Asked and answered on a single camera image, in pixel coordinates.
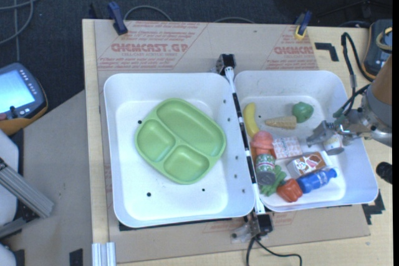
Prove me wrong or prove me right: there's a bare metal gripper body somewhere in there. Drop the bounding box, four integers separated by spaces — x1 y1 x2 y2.
335 107 393 148

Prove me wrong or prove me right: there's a small white can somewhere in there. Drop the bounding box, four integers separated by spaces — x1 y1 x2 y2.
322 132 345 156

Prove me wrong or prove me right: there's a green bell pepper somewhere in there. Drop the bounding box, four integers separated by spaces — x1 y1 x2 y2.
291 101 315 123

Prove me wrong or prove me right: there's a brown and white carton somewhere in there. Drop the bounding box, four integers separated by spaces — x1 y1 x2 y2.
286 151 334 180

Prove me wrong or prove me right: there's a white and orange packet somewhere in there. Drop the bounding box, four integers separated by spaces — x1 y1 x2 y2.
271 135 304 161

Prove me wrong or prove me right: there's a yellow corn cob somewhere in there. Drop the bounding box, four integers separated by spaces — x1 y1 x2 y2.
264 115 298 131

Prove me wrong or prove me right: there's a blue bottle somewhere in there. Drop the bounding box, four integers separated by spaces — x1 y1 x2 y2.
296 167 339 195

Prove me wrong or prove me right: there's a white plastic tray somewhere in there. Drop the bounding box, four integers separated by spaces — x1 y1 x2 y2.
233 69 380 214
103 72 257 229

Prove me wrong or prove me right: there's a salmon orange toy food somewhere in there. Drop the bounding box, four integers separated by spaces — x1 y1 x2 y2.
249 130 277 160

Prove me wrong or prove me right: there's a green leafy vegetable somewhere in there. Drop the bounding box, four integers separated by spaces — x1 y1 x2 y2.
259 164 288 197

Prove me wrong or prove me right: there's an orange bell pepper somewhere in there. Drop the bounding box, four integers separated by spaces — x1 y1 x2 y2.
276 178 304 204

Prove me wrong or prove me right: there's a small green and red can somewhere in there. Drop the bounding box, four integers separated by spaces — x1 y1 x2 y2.
254 153 277 187

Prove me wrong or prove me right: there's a yellow banana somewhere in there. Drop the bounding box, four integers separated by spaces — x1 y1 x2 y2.
242 102 261 139

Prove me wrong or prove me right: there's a thin black and white rod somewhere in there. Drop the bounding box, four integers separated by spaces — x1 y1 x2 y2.
224 66 266 215

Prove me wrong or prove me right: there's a green divided plate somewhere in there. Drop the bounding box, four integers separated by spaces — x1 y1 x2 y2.
134 97 228 186

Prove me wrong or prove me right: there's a brown cardboard board, red print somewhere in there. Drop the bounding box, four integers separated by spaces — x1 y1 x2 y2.
93 20 372 264

